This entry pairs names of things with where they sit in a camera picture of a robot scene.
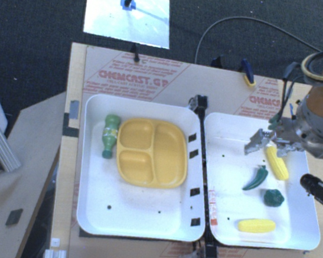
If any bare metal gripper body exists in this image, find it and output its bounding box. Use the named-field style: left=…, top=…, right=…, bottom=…
left=269, top=113, right=323, bottom=159

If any yellow corn cob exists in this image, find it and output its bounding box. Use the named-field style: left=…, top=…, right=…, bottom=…
left=262, top=145, right=293, bottom=182
left=237, top=215, right=278, bottom=237

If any green chili pepper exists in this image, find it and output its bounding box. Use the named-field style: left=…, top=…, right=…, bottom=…
left=241, top=162, right=270, bottom=194

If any dark green bell pepper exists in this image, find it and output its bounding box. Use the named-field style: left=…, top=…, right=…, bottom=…
left=262, top=187, right=286, bottom=208

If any white plastic tray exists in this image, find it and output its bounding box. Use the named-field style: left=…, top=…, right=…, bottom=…
left=67, top=91, right=223, bottom=250
left=187, top=110, right=323, bottom=258

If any thin black and white rod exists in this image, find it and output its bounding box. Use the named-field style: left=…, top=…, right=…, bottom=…
left=179, top=106, right=234, bottom=247

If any yellow divided plate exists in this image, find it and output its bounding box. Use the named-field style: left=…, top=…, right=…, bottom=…
left=110, top=115, right=194, bottom=193

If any brown cardboard board red print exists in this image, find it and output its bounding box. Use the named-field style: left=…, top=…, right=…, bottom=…
left=56, top=44, right=323, bottom=258

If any green plastic bottle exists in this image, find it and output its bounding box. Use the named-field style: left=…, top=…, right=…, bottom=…
left=99, top=113, right=122, bottom=161

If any black cylinder on white bracket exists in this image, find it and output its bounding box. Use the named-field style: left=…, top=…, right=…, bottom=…
left=296, top=148, right=323, bottom=207

